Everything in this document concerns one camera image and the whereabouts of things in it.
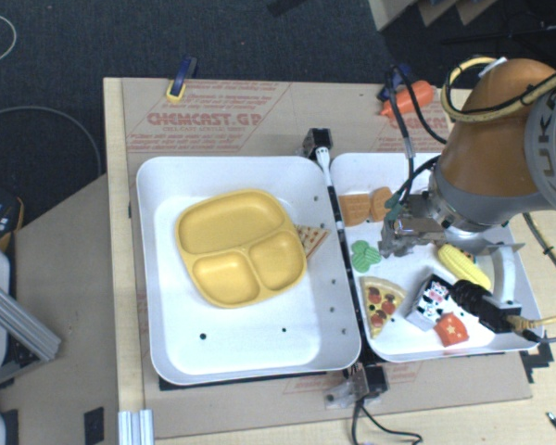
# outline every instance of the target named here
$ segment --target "toy pizza slice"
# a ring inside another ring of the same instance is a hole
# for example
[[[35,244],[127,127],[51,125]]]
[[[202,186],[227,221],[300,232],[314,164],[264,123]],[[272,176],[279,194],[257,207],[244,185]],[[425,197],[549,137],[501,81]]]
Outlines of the toy pizza slice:
[[[371,337],[376,337],[406,296],[400,286],[384,278],[365,275],[360,278]]]

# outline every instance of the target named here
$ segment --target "cardboard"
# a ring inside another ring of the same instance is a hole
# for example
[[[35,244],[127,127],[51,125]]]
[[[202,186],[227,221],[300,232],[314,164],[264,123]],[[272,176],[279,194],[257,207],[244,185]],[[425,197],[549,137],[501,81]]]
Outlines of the cardboard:
[[[148,322],[135,175],[158,155],[293,155],[310,128],[330,128],[333,157],[401,151],[397,125],[378,115],[376,84],[188,81],[184,100],[165,99],[169,81],[122,79],[133,253],[145,406],[158,439],[349,418],[326,405],[342,372],[175,388],[161,383],[148,350]],[[449,133],[438,99],[423,109],[433,129]],[[415,114],[404,115],[418,152],[441,148]],[[386,363],[390,390],[371,405],[395,413],[531,397],[518,353],[428,362]]]

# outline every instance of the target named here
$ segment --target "white cable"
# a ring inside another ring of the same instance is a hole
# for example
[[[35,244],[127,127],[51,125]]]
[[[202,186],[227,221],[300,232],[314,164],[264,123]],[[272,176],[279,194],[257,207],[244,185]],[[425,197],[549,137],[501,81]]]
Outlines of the white cable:
[[[6,23],[6,25],[8,25],[10,27],[10,30],[12,31],[12,43],[10,44],[8,49],[4,53],[2,53],[2,55],[0,55],[0,60],[1,60],[1,59],[4,59],[5,57],[7,57],[8,54],[12,51],[12,48],[15,47],[15,44],[17,43],[17,29],[10,22],[9,19],[6,19],[2,15],[0,15],[0,20],[2,20],[4,23]]]

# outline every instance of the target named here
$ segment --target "blue and yellow clamp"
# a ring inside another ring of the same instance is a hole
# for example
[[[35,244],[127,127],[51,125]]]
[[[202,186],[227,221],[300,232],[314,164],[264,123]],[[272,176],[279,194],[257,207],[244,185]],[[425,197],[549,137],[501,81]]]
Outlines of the blue and yellow clamp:
[[[196,72],[197,58],[186,56],[177,71],[175,80],[171,81],[167,88],[167,100],[172,104],[177,104],[182,100],[185,93],[185,80],[191,78]]]

